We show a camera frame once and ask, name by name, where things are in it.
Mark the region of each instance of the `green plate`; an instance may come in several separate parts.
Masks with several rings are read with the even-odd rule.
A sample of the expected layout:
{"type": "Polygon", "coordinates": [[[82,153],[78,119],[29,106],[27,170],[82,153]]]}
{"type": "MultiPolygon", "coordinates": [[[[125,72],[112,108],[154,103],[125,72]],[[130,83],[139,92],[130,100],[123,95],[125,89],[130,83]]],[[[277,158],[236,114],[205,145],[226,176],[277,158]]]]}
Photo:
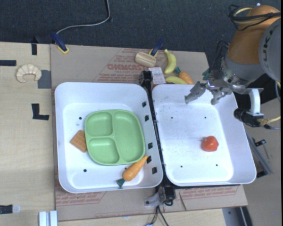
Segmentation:
{"type": "Polygon", "coordinates": [[[98,164],[130,164],[145,154],[140,121],[127,110],[89,114],[85,119],[85,137],[89,156],[98,164]]]}

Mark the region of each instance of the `banana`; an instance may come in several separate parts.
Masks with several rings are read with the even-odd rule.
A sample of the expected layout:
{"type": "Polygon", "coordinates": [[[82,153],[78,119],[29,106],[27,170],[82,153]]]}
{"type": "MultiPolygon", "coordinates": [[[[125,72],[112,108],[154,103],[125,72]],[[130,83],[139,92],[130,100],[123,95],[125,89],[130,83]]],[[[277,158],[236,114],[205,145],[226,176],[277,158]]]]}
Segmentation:
{"type": "Polygon", "coordinates": [[[164,74],[170,74],[176,68],[176,57],[174,54],[169,53],[167,49],[165,49],[165,53],[168,58],[168,65],[165,68],[164,74]]]}
{"type": "Polygon", "coordinates": [[[180,79],[179,77],[176,77],[176,76],[169,76],[169,77],[166,77],[166,82],[167,83],[173,83],[173,84],[181,84],[181,85],[186,85],[187,83],[180,79]]]}

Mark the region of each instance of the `red tomato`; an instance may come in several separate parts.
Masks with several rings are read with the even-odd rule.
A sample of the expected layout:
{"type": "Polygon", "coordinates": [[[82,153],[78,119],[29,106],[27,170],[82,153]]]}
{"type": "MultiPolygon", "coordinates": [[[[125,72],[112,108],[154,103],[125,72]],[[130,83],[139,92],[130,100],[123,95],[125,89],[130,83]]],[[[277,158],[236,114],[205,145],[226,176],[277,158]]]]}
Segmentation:
{"type": "Polygon", "coordinates": [[[217,150],[218,145],[216,137],[208,136],[202,141],[201,147],[207,152],[214,152],[217,150]]]}

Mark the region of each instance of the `cardboard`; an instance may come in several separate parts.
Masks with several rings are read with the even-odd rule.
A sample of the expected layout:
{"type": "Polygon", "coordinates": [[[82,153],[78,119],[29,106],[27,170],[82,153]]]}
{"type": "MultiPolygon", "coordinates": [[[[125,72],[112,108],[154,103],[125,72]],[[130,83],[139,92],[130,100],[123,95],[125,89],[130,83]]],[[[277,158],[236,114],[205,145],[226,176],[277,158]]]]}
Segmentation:
{"type": "MultiPolygon", "coordinates": [[[[155,209],[145,207],[144,201],[155,193],[155,188],[71,194],[59,185],[55,135],[55,88],[63,82],[136,83],[141,71],[148,69],[134,60],[136,53],[148,53],[147,49],[75,45],[68,45],[68,48],[69,52],[62,54],[56,45],[50,46],[55,199],[59,221],[154,213],[155,209]]],[[[193,81],[202,81],[202,73],[208,68],[204,53],[169,52],[176,56],[177,66],[181,71],[186,71],[193,81]]],[[[162,50],[158,51],[156,56],[156,66],[162,71],[167,66],[167,57],[162,50]]],[[[164,205],[163,212],[247,205],[241,185],[176,189],[175,192],[176,199],[173,205],[164,205]]]]}

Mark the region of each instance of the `toy carrot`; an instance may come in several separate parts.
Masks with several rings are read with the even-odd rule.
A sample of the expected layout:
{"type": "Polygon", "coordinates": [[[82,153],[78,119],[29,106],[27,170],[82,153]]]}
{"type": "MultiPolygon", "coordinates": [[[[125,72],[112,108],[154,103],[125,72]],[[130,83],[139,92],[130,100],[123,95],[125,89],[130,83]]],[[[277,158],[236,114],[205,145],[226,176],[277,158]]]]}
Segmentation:
{"type": "Polygon", "coordinates": [[[125,181],[131,181],[136,175],[140,172],[145,162],[147,161],[148,156],[144,156],[136,163],[132,164],[126,171],[123,173],[123,178],[117,181],[117,184],[122,187],[125,181]]]}
{"type": "Polygon", "coordinates": [[[191,79],[188,73],[180,71],[179,67],[177,67],[175,71],[179,74],[178,77],[182,79],[183,81],[185,81],[187,84],[189,85],[194,84],[194,81],[191,79]]]}

